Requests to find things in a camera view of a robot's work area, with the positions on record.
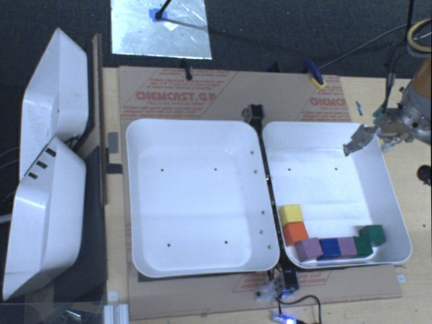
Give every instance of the blue clamp handle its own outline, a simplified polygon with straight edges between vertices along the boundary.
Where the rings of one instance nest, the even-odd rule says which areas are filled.
[[[318,66],[315,65],[312,60],[306,59],[303,65],[307,72],[312,74],[312,77],[318,82],[319,85],[324,85],[323,75],[319,71]]]

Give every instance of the green block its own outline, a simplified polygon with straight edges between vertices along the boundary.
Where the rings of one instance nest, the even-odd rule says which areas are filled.
[[[367,225],[359,231],[360,236],[368,236],[373,246],[379,246],[385,242],[385,234],[382,225]]]
[[[364,258],[373,253],[371,239],[368,236],[355,236],[354,243],[356,244],[358,257]]]

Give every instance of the yellow block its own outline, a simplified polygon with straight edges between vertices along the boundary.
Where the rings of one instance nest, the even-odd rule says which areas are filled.
[[[287,223],[303,222],[302,208],[298,204],[284,205],[279,209],[281,226]]]

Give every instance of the orange block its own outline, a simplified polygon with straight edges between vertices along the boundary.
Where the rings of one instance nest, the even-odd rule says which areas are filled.
[[[293,246],[297,242],[309,239],[308,232],[303,222],[287,223],[282,228],[286,246]]]

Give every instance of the black floor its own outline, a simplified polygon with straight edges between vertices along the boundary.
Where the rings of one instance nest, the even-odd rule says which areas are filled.
[[[323,65],[403,25],[408,2],[205,0],[213,60],[189,63],[193,68],[266,71],[278,61],[284,72],[301,72],[306,58]],[[413,20],[430,18],[431,6],[432,0],[415,0]],[[179,59],[112,55],[110,12],[110,0],[0,0],[0,155],[18,146],[22,95],[56,27],[63,29],[81,47],[100,32],[106,66],[179,66]],[[326,67],[323,73],[382,77],[391,45],[401,41],[403,36],[404,28]],[[418,63],[417,59],[405,57],[396,72],[399,77],[409,78]],[[18,164],[3,166],[17,157],[17,151],[0,157],[2,214],[11,211]],[[4,235],[0,234],[2,260]]]

